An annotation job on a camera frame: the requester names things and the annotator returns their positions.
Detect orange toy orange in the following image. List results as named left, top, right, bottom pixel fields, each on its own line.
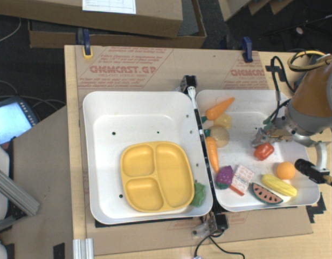
left=276, top=161, right=296, bottom=180

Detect brown cardboard board red print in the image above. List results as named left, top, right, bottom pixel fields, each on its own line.
left=74, top=45, right=314, bottom=256

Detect brown cardboard box white label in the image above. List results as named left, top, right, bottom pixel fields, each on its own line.
left=0, top=0, right=184, bottom=39

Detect red toy bell pepper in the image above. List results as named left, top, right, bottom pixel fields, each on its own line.
left=253, top=142, right=275, bottom=162

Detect green toy lettuce leaf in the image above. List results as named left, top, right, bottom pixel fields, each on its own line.
left=189, top=181, right=207, bottom=208

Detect purple toy grapes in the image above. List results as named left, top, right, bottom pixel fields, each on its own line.
left=215, top=165, right=234, bottom=190

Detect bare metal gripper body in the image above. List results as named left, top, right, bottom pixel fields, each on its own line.
left=267, top=117, right=322, bottom=147

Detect orange toy carrot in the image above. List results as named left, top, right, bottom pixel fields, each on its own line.
left=200, top=97, right=236, bottom=124
left=204, top=129, right=220, bottom=174

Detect toy watermelon slice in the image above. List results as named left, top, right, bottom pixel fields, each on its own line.
left=251, top=182, right=284, bottom=206

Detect white plastic tray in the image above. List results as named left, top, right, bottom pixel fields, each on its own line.
left=195, top=89, right=321, bottom=213
left=82, top=90, right=214, bottom=226

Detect black cylinder on white bracket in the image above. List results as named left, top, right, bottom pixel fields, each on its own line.
left=294, top=141, right=331, bottom=185

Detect yellow toy corn cob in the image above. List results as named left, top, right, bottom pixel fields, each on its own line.
left=261, top=173, right=298, bottom=198

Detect yellow divided plate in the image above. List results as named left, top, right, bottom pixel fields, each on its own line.
left=120, top=140, right=196, bottom=214

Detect black block with thin wires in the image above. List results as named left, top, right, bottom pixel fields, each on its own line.
left=179, top=74, right=197, bottom=93
left=208, top=213, right=229, bottom=232

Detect thin black and white rod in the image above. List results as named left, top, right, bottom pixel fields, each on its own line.
left=186, top=86, right=218, bottom=213

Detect white and red packet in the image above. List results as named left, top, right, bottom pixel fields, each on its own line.
left=229, top=163, right=255, bottom=197

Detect open brown cardboard box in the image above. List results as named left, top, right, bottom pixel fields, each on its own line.
left=27, top=0, right=208, bottom=50

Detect brown cardboard sheet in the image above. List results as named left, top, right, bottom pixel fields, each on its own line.
left=10, top=105, right=75, bottom=259

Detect beige round toy vegetable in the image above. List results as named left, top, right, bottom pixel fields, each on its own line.
left=208, top=125, right=231, bottom=148

